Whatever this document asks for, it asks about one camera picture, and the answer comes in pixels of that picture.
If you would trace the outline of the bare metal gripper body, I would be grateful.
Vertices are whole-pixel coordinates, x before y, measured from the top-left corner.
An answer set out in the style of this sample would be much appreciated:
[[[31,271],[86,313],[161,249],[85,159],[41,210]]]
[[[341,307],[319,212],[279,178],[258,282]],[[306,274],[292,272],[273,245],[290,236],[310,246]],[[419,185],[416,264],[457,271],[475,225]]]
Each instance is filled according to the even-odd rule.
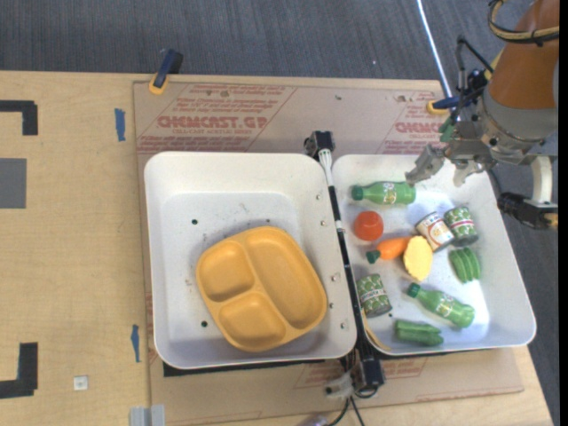
[[[490,169],[496,163],[527,164],[530,152],[544,143],[544,137],[523,138],[492,120],[448,123],[443,129],[445,156],[459,169],[466,164]]]

